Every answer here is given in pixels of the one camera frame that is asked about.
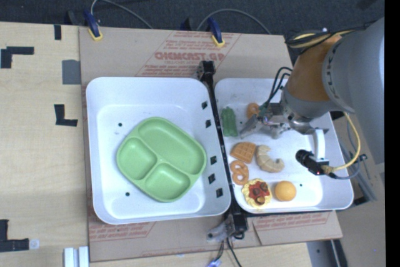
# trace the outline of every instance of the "light wood surface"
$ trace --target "light wood surface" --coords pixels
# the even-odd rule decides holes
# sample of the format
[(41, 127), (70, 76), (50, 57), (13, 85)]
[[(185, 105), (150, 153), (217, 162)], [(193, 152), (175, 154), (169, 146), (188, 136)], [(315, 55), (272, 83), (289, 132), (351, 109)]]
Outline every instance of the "light wood surface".
[[(62, 61), (79, 60), (78, 27), (0, 23), (0, 48), (33, 46), (0, 69), (0, 219), (9, 239), (39, 249), (0, 253), (0, 266), (62, 266), (63, 249), (88, 245), (81, 86), (63, 85)], [(56, 126), (55, 104), (77, 127)], [(311, 266), (305, 243), (235, 249), (243, 266)], [(206, 266), (215, 252), (91, 263), (91, 266)], [(232, 254), (223, 266), (236, 266)]]

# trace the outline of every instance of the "white tray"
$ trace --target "white tray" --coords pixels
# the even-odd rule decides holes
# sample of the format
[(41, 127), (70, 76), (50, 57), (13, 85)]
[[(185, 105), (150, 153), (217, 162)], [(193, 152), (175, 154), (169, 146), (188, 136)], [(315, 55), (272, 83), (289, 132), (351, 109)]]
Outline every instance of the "white tray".
[[(139, 223), (214, 216), (228, 209), (231, 194), (205, 85), (190, 78), (97, 78), (87, 86), (86, 99), (93, 205), (101, 220)], [(160, 203), (144, 194), (116, 164), (124, 138), (153, 116), (179, 126), (207, 154), (202, 176), (172, 203)]]
[[(223, 79), (215, 88), (219, 114), (223, 108), (230, 107), (236, 115), (237, 130), (240, 131), (247, 121), (246, 108), (249, 103), (261, 105), (267, 100), (271, 90), (273, 79)], [(281, 93), (272, 100), (279, 102)], [(325, 134), (325, 158), (330, 160), (331, 166), (344, 164), (343, 156), (339, 147), (338, 139), (329, 114), (315, 119), (311, 125), (318, 128), (328, 128)], [(304, 136), (296, 131), (283, 132), (278, 139), (272, 139), (267, 129), (262, 129), (243, 139), (238, 137), (224, 137), (224, 144), (228, 162), (234, 158), (229, 155), (232, 147), (241, 141), (250, 141), (256, 145), (266, 144), (271, 148), (269, 155), (272, 159), (282, 158), (285, 168), (280, 173), (268, 173), (260, 169), (255, 160), (249, 164), (249, 179), (261, 178), (270, 184), (272, 194), (275, 185), (282, 180), (294, 183), (297, 195), (292, 201), (278, 201), (272, 198), (268, 207), (255, 209), (248, 205), (241, 192), (242, 186), (234, 184), (234, 195), (240, 207), (247, 212), (259, 213), (288, 213), (302, 211), (325, 211), (344, 209), (353, 202), (353, 189), (350, 180), (332, 179), (327, 176), (315, 176), (305, 167), (300, 165), (295, 158), (299, 149), (315, 151), (313, 136)], [(348, 172), (342, 169), (337, 172), (338, 176), (347, 176)]]

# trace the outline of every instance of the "blue clamp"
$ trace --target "blue clamp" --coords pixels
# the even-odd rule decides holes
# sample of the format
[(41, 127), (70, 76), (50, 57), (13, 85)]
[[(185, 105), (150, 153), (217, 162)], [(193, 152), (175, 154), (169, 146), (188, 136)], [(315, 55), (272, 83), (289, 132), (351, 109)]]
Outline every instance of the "blue clamp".
[(212, 32), (211, 38), (215, 42), (215, 45), (217, 45), (217, 47), (223, 47), (225, 45), (225, 40), (223, 40), (221, 29), (219, 28), (218, 23), (212, 17), (207, 19), (207, 23), (211, 29)]
[(89, 34), (92, 36), (93, 40), (95, 41), (101, 40), (103, 38), (103, 34), (101, 33), (94, 16), (87, 9), (83, 11), (83, 15), (85, 17), (87, 25), (89, 26), (88, 31)]

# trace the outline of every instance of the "cardboard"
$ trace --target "cardboard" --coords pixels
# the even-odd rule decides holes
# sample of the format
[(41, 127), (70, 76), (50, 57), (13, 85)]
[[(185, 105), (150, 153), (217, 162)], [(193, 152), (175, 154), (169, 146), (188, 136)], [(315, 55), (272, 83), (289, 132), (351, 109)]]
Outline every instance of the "cardboard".
[[(93, 41), (79, 28), (82, 112), (85, 142), (89, 249), (91, 261), (194, 253), (217, 250), (208, 243), (207, 230), (222, 216), (107, 225), (93, 211), (88, 149), (86, 86), (102, 76), (194, 77), (200, 61), (213, 60), (214, 82), (223, 78), (273, 78), (282, 66), (291, 66), (282, 36), (223, 33), (217, 47), (204, 32), (102, 28), (103, 39)], [(334, 211), (285, 214), (248, 219), (249, 230), (236, 248), (340, 238)]]

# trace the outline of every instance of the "divided green plate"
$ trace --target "divided green plate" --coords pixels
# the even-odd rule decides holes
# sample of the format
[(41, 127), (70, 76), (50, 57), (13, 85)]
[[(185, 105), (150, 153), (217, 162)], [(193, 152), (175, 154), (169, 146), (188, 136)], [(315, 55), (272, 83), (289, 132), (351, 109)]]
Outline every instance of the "divided green plate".
[(122, 174), (150, 197), (163, 202), (186, 194), (206, 162), (206, 152), (195, 139), (160, 117), (139, 123), (117, 152)]

